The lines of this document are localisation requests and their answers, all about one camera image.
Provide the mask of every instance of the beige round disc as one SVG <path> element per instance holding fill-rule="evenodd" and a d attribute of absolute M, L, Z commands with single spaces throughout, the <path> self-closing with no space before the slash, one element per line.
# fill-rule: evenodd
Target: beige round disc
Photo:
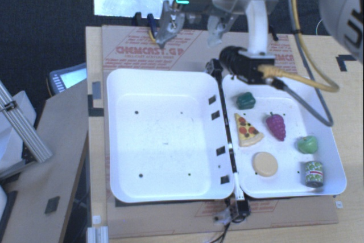
<path fill-rule="evenodd" d="M 259 175 L 269 177 L 277 172 L 278 162 L 272 154 L 259 152 L 253 158 L 253 168 Z"/>

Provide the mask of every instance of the tray with toy food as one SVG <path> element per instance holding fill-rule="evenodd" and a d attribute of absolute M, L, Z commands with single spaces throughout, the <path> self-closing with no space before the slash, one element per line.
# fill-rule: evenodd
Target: tray with toy food
<path fill-rule="evenodd" d="M 267 85 L 226 76 L 222 87 L 236 185 L 246 194 L 268 198 L 344 191 L 346 178 L 331 128 Z M 292 88 L 320 108 L 313 89 L 299 83 Z M 236 175 L 212 76 L 117 69 L 107 77 L 106 91 L 110 186 L 117 199 L 137 203 L 231 195 Z"/>

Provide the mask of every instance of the green toy pepper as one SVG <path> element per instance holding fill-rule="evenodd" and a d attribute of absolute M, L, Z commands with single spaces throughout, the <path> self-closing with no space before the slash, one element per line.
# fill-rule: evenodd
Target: green toy pepper
<path fill-rule="evenodd" d="M 299 139 L 298 149 L 303 154 L 313 154 L 317 151 L 317 139 L 315 136 L 307 136 Z"/>
<path fill-rule="evenodd" d="M 252 109 L 255 105 L 255 98 L 251 92 L 240 94 L 237 98 L 238 109 Z"/>

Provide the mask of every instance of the purple grapes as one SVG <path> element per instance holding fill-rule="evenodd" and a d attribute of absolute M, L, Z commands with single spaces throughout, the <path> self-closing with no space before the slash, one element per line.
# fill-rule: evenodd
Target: purple grapes
<path fill-rule="evenodd" d="M 286 126 L 283 117 L 279 114 L 271 113 L 271 116 L 268 117 L 266 122 L 274 137 L 280 141 L 284 141 L 286 137 Z"/>

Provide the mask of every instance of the yellow cable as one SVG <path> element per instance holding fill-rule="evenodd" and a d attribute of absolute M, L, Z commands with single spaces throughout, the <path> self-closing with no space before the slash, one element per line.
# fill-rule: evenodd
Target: yellow cable
<path fill-rule="evenodd" d="M 302 33 L 300 32 L 301 26 L 300 26 L 299 16 L 298 16 L 298 12 L 297 12 L 297 0 L 291 0 L 291 1 L 292 1 L 293 18 L 294 18 L 294 21 L 295 21 L 296 29 L 298 31 L 297 36 L 299 38 L 299 42 L 301 44 L 302 50 L 304 51 L 308 61 L 312 65 L 313 69 L 315 69 L 315 71 L 322 77 L 322 79 L 324 79 L 330 86 L 318 83 L 316 81 L 313 81 L 311 79 L 307 79 L 307 78 L 302 77 L 302 76 L 297 75 L 297 74 L 286 72 L 286 71 L 284 71 L 282 69 L 279 69 L 279 68 L 271 66 L 271 65 L 260 65 L 258 67 L 258 71 L 263 73 L 263 78 L 287 77 L 287 78 L 294 79 L 294 80 L 297 80 L 299 82 L 305 83 L 307 85 L 310 85 L 312 87 L 319 88 L 319 89 L 324 90 L 324 91 L 338 92 L 340 87 L 333 80 L 331 80 L 325 73 L 323 73 L 319 69 L 319 67 L 316 65 L 316 63 L 313 61 L 313 59 L 311 57 L 311 54 L 309 53 L 309 51 L 307 49 L 307 46 L 304 43 Z"/>

